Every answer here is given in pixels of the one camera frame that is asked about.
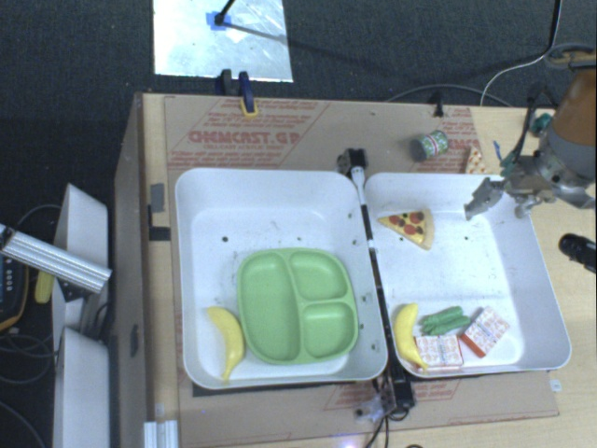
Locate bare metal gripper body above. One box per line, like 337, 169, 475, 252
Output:
501, 153, 597, 210

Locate small orange pizza slice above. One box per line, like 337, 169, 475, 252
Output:
464, 145, 489, 175

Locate green and white can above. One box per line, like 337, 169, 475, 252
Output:
410, 130, 451, 162

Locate white plastic tray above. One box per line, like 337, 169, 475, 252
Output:
174, 167, 390, 390
363, 171, 574, 380

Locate pizza slice with pepperoni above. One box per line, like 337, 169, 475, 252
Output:
376, 207, 437, 253

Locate thin black and white rod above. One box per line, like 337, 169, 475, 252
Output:
354, 165, 408, 391

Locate green bean pods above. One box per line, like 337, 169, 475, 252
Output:
420, 305, 473, 337

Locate orange and white carton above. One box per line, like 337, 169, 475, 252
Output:
460, 305, 511, 358
413, 333, 465, 373

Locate yellow banana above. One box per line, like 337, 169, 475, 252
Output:
393, 301, 431, 372
205, 305, 247, 383

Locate brown cardboard board red print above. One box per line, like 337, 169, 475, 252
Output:
162, 93, 561, 438

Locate green divided plate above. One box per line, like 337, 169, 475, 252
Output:
236, 246, 361, 366

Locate black cylinder on white bracket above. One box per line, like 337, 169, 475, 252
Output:
558, 232, 597, 271

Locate black block with thin wires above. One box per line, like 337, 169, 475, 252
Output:
337, 147, 370, 175
390, 374, 417, 411

